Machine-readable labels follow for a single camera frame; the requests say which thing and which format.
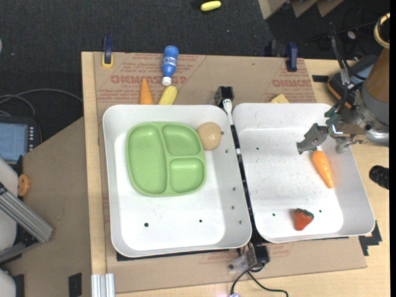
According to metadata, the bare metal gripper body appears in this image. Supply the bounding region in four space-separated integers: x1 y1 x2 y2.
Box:
328 115 390 155

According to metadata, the orange carrot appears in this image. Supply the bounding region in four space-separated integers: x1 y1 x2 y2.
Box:
139 77 155 106
311 149 335 189

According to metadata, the white plastic tray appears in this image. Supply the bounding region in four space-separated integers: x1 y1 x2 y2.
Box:
101 104 253 258
231 102 376 244

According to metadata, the yellow cheese wedge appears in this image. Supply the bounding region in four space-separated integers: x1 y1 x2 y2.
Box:
267 93 290 105

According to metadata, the thin black and white rod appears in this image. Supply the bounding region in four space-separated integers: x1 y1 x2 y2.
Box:
222 98 262 251

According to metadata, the red strawberry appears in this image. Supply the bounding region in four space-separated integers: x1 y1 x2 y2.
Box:
293 207 315 232

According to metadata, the beige round bread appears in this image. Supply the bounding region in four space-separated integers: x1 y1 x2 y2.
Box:
196 121 224 152

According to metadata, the brown cardboard board red print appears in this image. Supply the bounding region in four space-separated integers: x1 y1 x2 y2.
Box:
92 51 377 294

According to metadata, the yellow corn cob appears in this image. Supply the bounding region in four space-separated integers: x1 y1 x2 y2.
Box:
158 85 179 106

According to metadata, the blue bottle white cap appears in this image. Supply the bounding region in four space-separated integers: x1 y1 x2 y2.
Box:
161 45 180 87

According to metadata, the green divided plate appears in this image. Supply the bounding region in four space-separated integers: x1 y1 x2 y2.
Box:
124 121 208 198

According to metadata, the yellow oblong toy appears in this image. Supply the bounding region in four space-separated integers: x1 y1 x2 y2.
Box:
200 0 223 12

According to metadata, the orange pretzel toy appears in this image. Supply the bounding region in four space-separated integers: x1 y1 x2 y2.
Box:
17 174 31 197

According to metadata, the black block with thin wires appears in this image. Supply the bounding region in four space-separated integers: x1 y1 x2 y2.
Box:
226 244 271 275
212 85 235 106

